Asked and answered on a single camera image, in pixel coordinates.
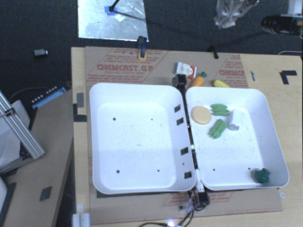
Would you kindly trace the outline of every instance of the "white tray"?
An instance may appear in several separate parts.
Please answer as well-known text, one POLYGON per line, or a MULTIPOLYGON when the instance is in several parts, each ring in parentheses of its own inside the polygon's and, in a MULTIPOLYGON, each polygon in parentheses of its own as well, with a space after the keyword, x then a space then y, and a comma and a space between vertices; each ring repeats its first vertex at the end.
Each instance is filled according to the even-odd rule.
POLYGON ((190 116, 200 178, 211 190, 236 190, 282 187, 289 175, 267 100, 260 91, 242 88, 192 87, 186 93, 188 112, 195 106, 221 103, 228 110, 242 113, 238 131, 226 129, 220 138, 213 139, 209 131, 218 119, 213 116, 206 125, 195 123, 190 116), (254 178, 256 170, 270 172, 268 183, 254 178))
POLYGON ((90 90, 93 182, 107 194, 186 191, 195 182, 182 96, 170 86, 90 90), (188 153, 181 154, 187 148, 188 153))
MULTIPOLYGON (((211 190, 282 187, 289 176, 269 107, 254 89, 193 87, 188 112, 222 103, 243 112, 238 131, 218 139, 191 121, 199 175, 211 190), (265 167, 270 181, 259 184, 265 167)), ((90 90, 93 182, 105 194, 179 192, 196 182, 181 93, 171 86, 99 83, 90 90)))

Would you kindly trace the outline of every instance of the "wooden table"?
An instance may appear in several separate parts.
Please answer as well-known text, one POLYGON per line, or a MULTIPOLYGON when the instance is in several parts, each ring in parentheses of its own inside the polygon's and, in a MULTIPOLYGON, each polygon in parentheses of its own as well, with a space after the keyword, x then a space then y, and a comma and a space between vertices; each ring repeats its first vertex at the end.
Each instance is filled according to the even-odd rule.
POLYGON ((4 227, 56 225, 72 157, 72 91, 41 106, 31 132, 45 150, 4 179, 15 183, 4 227))
MULTIPOLYGON (((71 56, 73 103, 76 104, 77 94, 85 92, 85 49, 72 48, 71 56)), ((258 89, 267 97, 290 174, 288 185, 280 189, 280 192, 285 194, 285 198, 281 200, 283 211, 194 218, 190 226, 301 226, 303 223, 302 60, 300 57, 281 55, 241 54, 240 56, 249 88, 258 89), (284 84, 280 73, 290 70, 295 70, 297 76, 287 76, 289 84, 284 84), (253 80, 251 72, 254 73, 255 80, 253 80)), ((84 93, 84 105, 78 108, 80 115, 87 114, 85 97, 84 93)), ((79 214, 89 213, 87 140, 87 123, 75 122, 76 204, 79 214)), ((99 226, 137 227, 141 223, 128 222, 99 226)))

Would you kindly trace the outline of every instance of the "round yellow toy food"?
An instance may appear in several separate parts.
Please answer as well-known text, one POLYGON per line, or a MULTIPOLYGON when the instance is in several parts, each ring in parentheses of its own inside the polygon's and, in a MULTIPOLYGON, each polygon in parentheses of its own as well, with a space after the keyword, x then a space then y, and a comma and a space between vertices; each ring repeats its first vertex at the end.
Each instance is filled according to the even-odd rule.
POLYGON ((191 111, 191 117, 198 124, 207 124, 210 122, 212 114, 207 108, 197 106, 191 111))

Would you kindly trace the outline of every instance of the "gray carpet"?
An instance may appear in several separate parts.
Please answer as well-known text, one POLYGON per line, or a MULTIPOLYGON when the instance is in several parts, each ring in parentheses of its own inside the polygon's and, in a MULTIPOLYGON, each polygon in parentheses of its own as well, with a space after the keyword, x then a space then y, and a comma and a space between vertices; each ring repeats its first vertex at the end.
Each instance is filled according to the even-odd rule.
MULTIPOLYGON (((287 12, 288 0, 261 0, 235 27, 214 25, 217 0, 143 0, 148 48, 278 54, 301 51, 299 37, 265 34, 263 17, 287 12)), ((0 89, 10 97, 26 87, 71 80, 72 46, 134 47, 134 42, 78 38, 77 0, 0 0, 0 89), (36 59, 33 50, 47 49, 36 59)), ((26 93, 18 95, 27 103, 26 93)))

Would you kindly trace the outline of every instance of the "aluminum sheet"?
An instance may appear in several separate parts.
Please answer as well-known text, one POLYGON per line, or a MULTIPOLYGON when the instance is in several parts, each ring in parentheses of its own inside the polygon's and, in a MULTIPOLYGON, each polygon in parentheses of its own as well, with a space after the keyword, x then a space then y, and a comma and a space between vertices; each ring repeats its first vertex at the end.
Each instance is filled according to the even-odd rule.
POLYGON ((143 0, 120 0, 117 12, 106 13, 105 7, 115 0, 78 0, 79 38, 136 41, 146 37, 147 27, 143 0))

